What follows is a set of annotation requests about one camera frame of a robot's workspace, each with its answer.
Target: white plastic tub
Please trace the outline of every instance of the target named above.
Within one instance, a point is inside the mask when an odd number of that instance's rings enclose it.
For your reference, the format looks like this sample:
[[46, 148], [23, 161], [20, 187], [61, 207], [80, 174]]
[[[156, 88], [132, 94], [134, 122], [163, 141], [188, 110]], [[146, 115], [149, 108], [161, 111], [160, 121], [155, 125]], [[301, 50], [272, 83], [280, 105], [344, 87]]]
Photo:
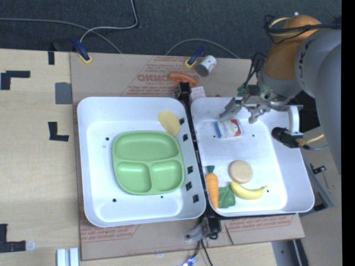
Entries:
[[314, 194], [300, 149], [286, 147], [271, 136], [274, 127], [289, 128], [288, 113], [271, 110], [249, 124], [250, 113], [242, 108], [236, 118], [244, 133], [220, 139], [214, 123], [229, 101], [230, 98], [199, 98], [192, 103], [191, 114], [203, 170], [207, 173], [206, 166], [215, 166], [214, 173], [219, 178], [219, 186], [223, 187], [231, 182], [229, 164], [244, 160], [253, 170], [252, 179], [244, 186], [253, 189], [267, 185], [268, 190], [256, 200], [236, 197], [234, 206], [215, 211], [224, 217], [309, 211], [314, 204]]
[[[158, 113], [170, 110], [183, 119], [176, 136], [185, 179], [165, 194], [133, 195], [118, 185], [112, 144], [127, 131], [164, 131]], [[192, 219], [203, 214], [206, 201], [183, 105], [173, 98], [91, 97], [78, 105], [78, 128], [84, 210], [99, 227]]]

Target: dark gray carpet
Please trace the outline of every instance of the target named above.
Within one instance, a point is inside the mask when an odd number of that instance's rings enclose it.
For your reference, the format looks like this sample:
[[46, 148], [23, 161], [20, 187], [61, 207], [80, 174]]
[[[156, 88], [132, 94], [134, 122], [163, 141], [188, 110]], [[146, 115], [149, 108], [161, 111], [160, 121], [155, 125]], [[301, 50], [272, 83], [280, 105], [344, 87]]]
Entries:
[[[0, 18], [51, 19], [98, 26], [127, 27], [134, 24], [130, 0], [0, 0]], [[256, 52], [268, 53], [271, 41], [263, 30], [265, 15], [308, 14], [322, 23], [341, 19], [342, 0], [134, 0], [139, 27], [130, 30], [101, 30], [122, 53], [164, 55], [175, 44], [192, 38], [221, 44], [240, 58]], [[85, 30], [56, 23], [0, 21], [0, 48], [70, 51], [72, 37]], [[115, 49], [90, 33], [83, 40], [89, 52], [115, 53]], [[203, 45], [206, 54], [233, 56], [219, 47], [202, 42], [184, 43], [170, 55], [187, 56]], [[301, 95], [299, 100], [309, 98]], [[307, 113], [317, 126], [312, 101]]]

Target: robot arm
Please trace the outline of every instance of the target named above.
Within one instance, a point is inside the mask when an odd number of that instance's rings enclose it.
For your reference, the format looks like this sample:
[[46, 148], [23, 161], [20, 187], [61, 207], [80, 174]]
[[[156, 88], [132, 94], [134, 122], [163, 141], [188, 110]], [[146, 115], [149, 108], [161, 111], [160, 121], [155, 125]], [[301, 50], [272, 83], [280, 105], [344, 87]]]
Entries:
[[[284, 21], [282, 28], [272, 28]], [[268, 21], [265, 29], [273, 44], [263, 66], [255, 69], [257, 85], [247, 85], [248, 76], [239, 88], [242, 100], [232, 99], [221, 119], [243, 106], [254, 123], [270, 109], [284, 110], [304, 90], [315, 98], [319, 123], [341, 173], [341, 25], [299, 15]]]

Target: round cookie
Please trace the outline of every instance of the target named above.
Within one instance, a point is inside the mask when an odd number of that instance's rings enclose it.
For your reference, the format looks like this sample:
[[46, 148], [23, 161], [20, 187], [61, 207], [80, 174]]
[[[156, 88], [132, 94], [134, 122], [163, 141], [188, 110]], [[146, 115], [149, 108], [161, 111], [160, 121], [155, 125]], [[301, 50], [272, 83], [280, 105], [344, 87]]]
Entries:
[[247, 162], [238, 160], [230, 163], [228, 174], [233, 181], [246, 183], [251, 179], [253, 172]]

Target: green leafy vegetable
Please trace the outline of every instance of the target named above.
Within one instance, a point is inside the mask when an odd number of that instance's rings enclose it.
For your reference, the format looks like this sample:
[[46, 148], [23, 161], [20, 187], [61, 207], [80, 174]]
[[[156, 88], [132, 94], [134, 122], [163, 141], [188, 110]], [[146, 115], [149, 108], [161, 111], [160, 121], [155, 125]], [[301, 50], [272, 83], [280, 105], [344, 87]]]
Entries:
[[231, 186], [218, 188], [218, 207], [228, 208], [235, 205], [235, 195], [231, 189]]

